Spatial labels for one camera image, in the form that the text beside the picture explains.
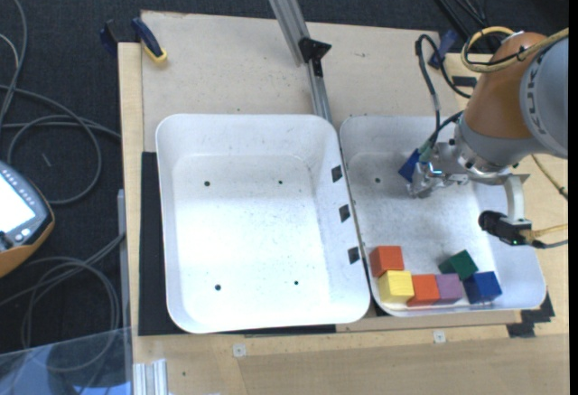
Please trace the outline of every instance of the screen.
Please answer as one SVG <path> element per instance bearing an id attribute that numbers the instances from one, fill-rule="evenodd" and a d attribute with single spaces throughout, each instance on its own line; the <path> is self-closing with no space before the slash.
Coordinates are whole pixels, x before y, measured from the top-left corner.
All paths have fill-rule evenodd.
<path id="1" fill-rule="evenodd" d="M 0 176 L 0 231 L 8 232 L 34 218 L 33 210 Z"/>

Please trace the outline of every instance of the orange block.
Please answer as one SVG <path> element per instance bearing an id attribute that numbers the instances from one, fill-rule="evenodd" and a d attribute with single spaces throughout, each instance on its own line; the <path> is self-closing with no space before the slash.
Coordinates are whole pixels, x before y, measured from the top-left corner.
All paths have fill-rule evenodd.
<path id="1" fill-rule="evenodd" d="M 433 305 L 440 299 L 440 290 L 435 275 L 414 275 L 412 282 L 415 295 L 407 301 L 407 306 Z"/>
<path id="2" fill-rule="evenodd" d="M 380 277 L 390 269 L 401 271 L 404 269 L 401 246 L 377 246 L 369 254 L 369 265 L 373 277 Z"/>

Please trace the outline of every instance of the yellow cable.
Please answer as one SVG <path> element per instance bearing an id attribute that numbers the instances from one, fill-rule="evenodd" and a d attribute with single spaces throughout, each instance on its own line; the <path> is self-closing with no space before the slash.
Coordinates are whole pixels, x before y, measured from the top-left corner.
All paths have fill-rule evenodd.
<path id="1" fill-rule="evenodd" d="M 537 240 L 546 234 L 550 234 L 552 232 L 562 231 L 568 229 L 568 223 L 564 223 L 562 225 L 551 226 L 550 228 L 544 228 L 543 230 L 522 230 L 520 234 L 526 238 L 526 241 L 531 242 L 533 240 Z"/>
<path id="2" fill-rule="evenodd" d="M 502 62 L 497 61 L 494 64 L 488 65 L 488 64 L 472 63 L 471 61 L 469 61 L 468 60 L 468 51 L 470 50 L 471 46 L 476 41 L 478 41 L 480 38 L 485 37 L 486 35 L 489 35 L 490 33 L 502 33 L 502 34 L 510 36 L 514 33 L 514 31 L 512 31 L 511 29 L 508 29 L 507 27 L 496 26 L 496 27 L 488 27 L 488 28 L 482 29 L 479 32 L 476 32 L 474 35 L 472 35 L 470 37 L 470 39 L 463 45 L 463 48 L 461 49 L 461 62 L 470 71 L 480 72 L 480 73 L 500 71 L 502 69 L 505 69 L 507 66 L 510 66 L 516 62 L 522 62 L 530 54 L 534 54 L 535 52 L 541 50 L 542 48 L 545 48 L 546 46 L 554 44 L 558 40 L 561 40 L 564 37 L 569 36 L 570 28 L 566 27 L 565 29 L 561 30 L 560 32 L 554 33 L 554 34 L 550 35 L 549 37 L 546 37 L 541 42 L 533 44 L 532 46 L 530 46 L 526 50 L 518 53 L 516 56 L 505 59 Z"/>
<path id="3" fill-rule="evenodd" d="M 561 184 L 559 184 L 554 177 L 552 176 L 552 174 L 550 174 L 550 172 L 548 172 L 546 170 L 546 168 L 544 167 L 544 165 L 538 160 L 538 158 L 535 155 L 532 155 L 532 158 L 534 159 L 534 162 L 536 163 L 536 165 L 538 166 L 538 168 L 542 171 L 542 173 L 545 175 L 545 177 L 550 180 L 550 183 L 554 185 L 554 187 L 558 190 L 558 192 L 565 198 L 568 199 L 568 190 L 566 188 L 564 188 Z"/>

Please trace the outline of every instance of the colored block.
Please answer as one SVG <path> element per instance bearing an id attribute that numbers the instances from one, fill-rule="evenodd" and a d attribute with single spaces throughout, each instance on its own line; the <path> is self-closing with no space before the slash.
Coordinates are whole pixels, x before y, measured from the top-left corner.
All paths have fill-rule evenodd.
<path id="1" fill-rule="evenodd" d="M 463 287 L 471 304 L 491 302 L 497 296 L 501 296 L 502 289 L 498 278 L 493 271 L 474 273 L 463 281 Z"/>
<path id="2" fill-rule="evenodd" d="M 410 271 L 390 269 L 378 279 L 382 302 L 404 304 L 414 296 L 414 282 Z"/>
<path id="3" fill-rule="evenodd" d="M 380 277 L 390 269 L 403 270 L 404 257 L 401 246 L 377 246 L 369 254 L 369 265 L 373 277 Z"/>
<path id="4" fill-rule="evenodd" d="M 412 282 L 414 296 L 407 301 L 407 306 L 429 306 L 440 299 L 435 275 L 415 275 Z"/>
<path id="5" fill-rule="evenodd" d="M 440 291 L 440 299 L 435 303 L 436 305 L 455 304 L 463 298 L 463 287 L 457 273 L 435 275 L 435 282 Z"/>
<path id="6" fill-rule="evenodd" d="M 457 273 L 461 281 L 478 271 L 478 267 L 467 250 L 462 250 L 449 257 L 439 265 L 439 269 L 442 273 Z"/>

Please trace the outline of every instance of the green block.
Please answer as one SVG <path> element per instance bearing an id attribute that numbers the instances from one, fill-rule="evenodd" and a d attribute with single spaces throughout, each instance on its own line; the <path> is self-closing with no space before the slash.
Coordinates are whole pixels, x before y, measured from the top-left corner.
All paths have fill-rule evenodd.
<path id="1" fill-rule="evenodd" d="M 467 250 L 462 250 L 461 252 L 452 255 L 447 260 L 440 263 L 438 268 L 444 274 L 457 273 L 460 277 L 460 281 L 467 279 L 478 271 L 477 265 L 471 259 Z"/>

